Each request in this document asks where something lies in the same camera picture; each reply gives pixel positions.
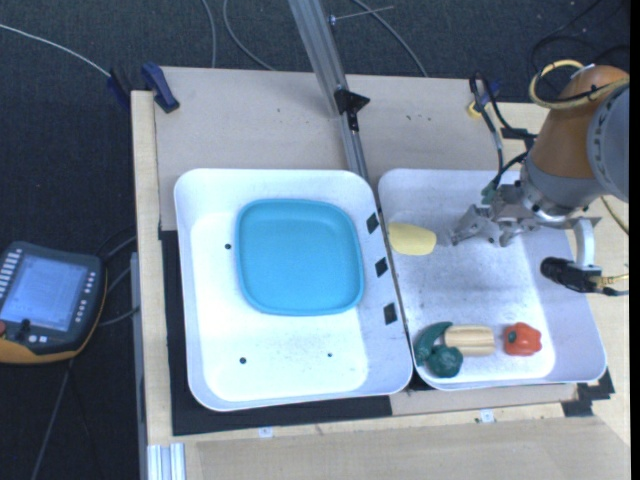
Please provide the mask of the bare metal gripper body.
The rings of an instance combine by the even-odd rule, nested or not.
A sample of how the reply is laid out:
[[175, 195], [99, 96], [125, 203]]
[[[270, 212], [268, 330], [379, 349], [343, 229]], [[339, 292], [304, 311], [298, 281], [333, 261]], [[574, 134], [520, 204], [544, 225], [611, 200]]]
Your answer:
[[577, 209], [556, 203], [533, 184], [522, 180], [492, 189], [487, 187], [485, 204], [490, 207], [490, 218], [503, 230], [570, 229], [579, 220], [586, 220], [592, 226], [601, 221], [600, 217], [585, 217], [578, 214]]

